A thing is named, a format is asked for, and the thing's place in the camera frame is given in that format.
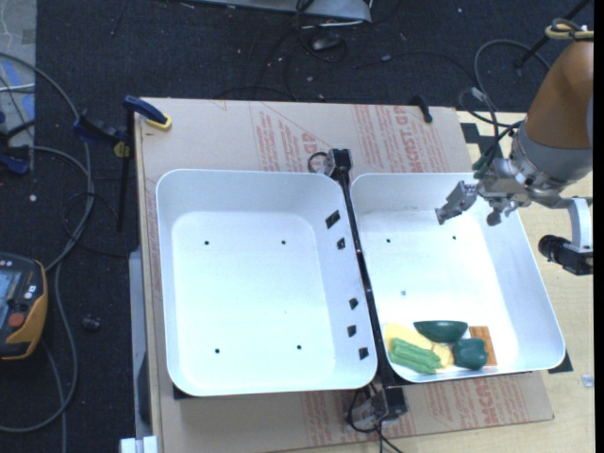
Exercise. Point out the black cylinder on white bracket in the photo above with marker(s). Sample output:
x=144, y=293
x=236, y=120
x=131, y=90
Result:
x=578, y=248

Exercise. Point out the brown cardboard board red print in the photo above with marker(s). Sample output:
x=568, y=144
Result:
x=283, y=130

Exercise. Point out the yellow toy food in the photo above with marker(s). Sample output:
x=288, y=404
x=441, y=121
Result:
x=401, y=334

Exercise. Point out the green bell pepper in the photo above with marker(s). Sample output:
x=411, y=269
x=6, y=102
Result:
x=470, y=354

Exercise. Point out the dark green bowl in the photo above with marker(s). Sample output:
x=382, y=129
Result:
x=441, y=331

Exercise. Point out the green okra bunch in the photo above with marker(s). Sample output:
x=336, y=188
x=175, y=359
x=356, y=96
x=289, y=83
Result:
x=415, y=356

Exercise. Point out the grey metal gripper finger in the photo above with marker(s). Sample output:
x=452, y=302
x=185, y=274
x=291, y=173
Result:
x=457, y=203
x=498, y=214

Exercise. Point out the thin black rod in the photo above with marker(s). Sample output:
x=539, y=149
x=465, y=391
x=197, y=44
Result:
x=363, y=267

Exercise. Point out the orange biscuit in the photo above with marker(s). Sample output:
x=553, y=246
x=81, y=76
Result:
x=485, y=335

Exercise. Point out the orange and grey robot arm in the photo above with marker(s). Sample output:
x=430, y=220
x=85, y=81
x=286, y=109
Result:
x=561, y=97

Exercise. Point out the white plastic tray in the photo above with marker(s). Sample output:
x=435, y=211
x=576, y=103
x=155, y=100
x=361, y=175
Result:
x=448, y=272
x=245, y=281

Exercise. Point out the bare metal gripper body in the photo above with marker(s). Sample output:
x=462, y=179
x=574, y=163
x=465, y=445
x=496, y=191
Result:
x=512, y=184

